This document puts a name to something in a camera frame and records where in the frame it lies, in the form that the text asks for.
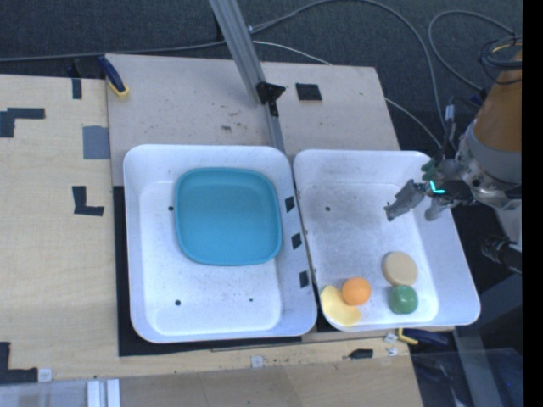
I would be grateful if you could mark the beige round biscuit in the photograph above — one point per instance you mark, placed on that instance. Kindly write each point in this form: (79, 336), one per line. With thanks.
(399, 268)

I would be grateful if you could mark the blue plate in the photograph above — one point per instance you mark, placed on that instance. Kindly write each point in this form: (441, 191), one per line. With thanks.
(229, 216)

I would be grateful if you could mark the orange ball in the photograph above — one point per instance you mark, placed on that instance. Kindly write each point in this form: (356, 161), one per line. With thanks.
(356, 291)

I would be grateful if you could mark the green rounded toy fruit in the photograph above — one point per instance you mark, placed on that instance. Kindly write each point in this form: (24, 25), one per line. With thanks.
(403, 299)

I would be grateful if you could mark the black cylinder on white bracket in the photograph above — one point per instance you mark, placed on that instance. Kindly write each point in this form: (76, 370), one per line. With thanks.
(505, 252)

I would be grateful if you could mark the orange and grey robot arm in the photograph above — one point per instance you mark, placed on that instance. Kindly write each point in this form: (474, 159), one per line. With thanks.
(500, 113)

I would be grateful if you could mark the yellow banana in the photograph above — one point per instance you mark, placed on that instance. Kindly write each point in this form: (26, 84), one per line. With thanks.
(337, 310)

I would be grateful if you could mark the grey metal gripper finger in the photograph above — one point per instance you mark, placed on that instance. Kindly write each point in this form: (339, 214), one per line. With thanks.
(405, 199)
(434, 209)

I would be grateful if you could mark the pale wood board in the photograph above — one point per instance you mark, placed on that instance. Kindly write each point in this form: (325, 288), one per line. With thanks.
(191, 100)

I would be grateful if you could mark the small black block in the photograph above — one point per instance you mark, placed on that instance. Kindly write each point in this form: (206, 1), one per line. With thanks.
(362, 354)

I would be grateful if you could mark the white plastic tray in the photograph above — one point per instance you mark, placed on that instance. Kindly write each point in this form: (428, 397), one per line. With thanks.
(212, 303)
(352, 235)

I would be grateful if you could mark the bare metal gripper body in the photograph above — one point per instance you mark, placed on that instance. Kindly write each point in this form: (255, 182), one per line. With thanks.
(483, 189)

